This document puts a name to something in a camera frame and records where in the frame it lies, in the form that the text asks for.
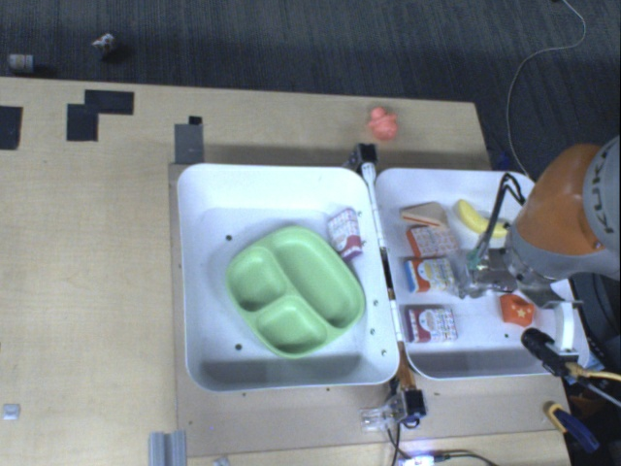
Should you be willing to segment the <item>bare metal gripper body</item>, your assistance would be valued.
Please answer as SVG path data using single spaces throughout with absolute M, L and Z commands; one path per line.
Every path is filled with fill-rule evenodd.
M 488 291 L 511 293 L 517 280 L 505 264 L 506 250 L 489 249 L 478 261 L 475 250 L 461 250 L 455 258 L 455 280 L 460 298 L 481 297 Z

